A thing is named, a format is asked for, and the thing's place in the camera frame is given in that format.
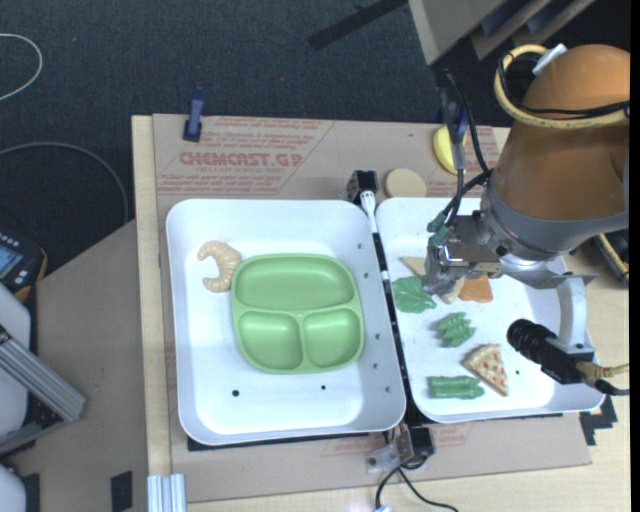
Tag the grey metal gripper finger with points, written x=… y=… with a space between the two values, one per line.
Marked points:
x=457 y=276
x=434 y=280

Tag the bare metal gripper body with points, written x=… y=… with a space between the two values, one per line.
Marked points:
x=470 y=242

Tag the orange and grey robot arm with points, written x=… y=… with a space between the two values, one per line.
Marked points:
x=560 y=150

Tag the orange toy cheese slice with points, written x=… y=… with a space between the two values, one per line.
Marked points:
x=477 y=290

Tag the tan toy bread triangle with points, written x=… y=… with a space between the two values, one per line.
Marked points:
x=413 y=265

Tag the green toy lettuce leaf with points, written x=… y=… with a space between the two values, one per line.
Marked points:
x=411 y=296

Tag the thin black and white rod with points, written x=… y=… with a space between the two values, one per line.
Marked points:
x=386 y=280

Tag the white plastic tray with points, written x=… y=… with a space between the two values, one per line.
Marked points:
x=530 y=320
x=280 y=405

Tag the tan round toy biscuit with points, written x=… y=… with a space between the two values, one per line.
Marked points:
x=405 y=183

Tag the toy pizza slice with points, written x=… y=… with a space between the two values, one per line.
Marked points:
x=490 y=367

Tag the yellow round toy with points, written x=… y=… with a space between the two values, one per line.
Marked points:
x=442 y=147

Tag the green toy asparagus bundle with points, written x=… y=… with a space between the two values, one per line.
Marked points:
x=452 y=387

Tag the green divided plate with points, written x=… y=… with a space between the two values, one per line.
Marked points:
x=295 y=310

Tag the tan toy croissant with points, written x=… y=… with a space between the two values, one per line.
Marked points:
x=222 y=265

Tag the brown cardboard board, red print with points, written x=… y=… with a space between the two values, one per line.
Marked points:
x=240 y=165

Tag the black cylinder on white bracket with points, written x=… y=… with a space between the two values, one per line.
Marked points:
x=537 y=345

